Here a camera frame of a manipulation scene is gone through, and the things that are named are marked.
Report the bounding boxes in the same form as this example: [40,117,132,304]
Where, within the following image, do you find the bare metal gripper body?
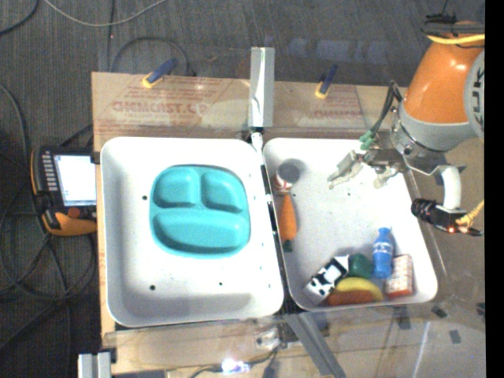
[363,119,425,174]

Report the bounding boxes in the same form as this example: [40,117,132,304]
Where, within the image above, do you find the white plastic tray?
[261,136,439,313]
[99,135,286,328]

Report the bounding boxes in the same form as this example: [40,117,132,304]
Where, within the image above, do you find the red and white small can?
[274,158,307,196]

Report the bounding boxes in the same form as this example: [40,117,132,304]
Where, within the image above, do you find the orange carrot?
[276,192,298,253]

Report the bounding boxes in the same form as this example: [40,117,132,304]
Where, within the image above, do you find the blue bottle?
[371,227,395,280]

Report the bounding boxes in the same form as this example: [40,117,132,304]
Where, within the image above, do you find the green toy vegetable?
[347,253,375,280]

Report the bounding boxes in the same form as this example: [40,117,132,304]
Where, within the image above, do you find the orange and white packet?
[384,254,415,300]

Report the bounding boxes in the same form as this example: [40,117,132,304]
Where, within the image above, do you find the black and white carton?
[303,254,351,297]

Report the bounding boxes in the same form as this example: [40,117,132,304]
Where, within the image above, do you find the yellow banana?
[334,276,384,302]

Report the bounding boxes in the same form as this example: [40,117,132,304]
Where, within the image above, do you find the blue divided plate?
[149,164,252,259]

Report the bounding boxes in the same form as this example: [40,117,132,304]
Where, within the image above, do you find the brown cardboard board red print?
[91,71,448,374]

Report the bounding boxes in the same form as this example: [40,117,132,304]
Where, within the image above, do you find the black cylinder on white bracket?
[405,158,469,235]

